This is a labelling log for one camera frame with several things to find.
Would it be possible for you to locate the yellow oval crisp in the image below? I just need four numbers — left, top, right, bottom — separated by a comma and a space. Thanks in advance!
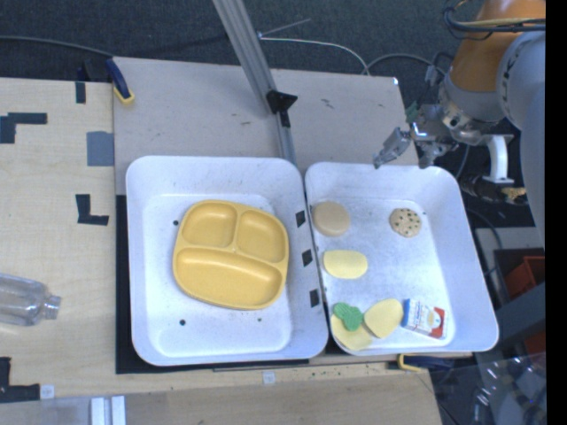
329, 313, 375, 352
362, 297, 405, 340
322, 248, 369, 281

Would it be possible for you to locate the clear plastic bottle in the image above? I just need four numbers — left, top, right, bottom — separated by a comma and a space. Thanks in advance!
0, 272, 64, 328

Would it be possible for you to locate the white red blue carton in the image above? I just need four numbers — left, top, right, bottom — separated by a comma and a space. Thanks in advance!
400, 297, 449, 341

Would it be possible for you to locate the yellow divided plate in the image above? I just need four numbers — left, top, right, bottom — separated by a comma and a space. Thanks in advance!
171, 198, 291, 312

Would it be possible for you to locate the black cylinder on white bracket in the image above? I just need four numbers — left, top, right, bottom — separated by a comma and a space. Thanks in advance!
457, 134, 529, 205

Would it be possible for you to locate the tan round bread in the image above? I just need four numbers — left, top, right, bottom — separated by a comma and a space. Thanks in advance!
310, 200, 352, 239

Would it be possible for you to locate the chocolate chip biscuit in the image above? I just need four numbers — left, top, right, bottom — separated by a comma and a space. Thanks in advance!
388, 206, 423, 239

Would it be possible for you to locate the green ridged toy vegetable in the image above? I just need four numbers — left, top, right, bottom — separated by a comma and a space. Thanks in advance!
332, 301, 366, 333

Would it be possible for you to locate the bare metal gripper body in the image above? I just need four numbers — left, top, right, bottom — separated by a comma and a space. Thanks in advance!
408, 103, 501, 151

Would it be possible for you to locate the white plastic tray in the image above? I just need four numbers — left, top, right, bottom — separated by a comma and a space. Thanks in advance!
304, 161, 501, 358
125, 154, 330, 367

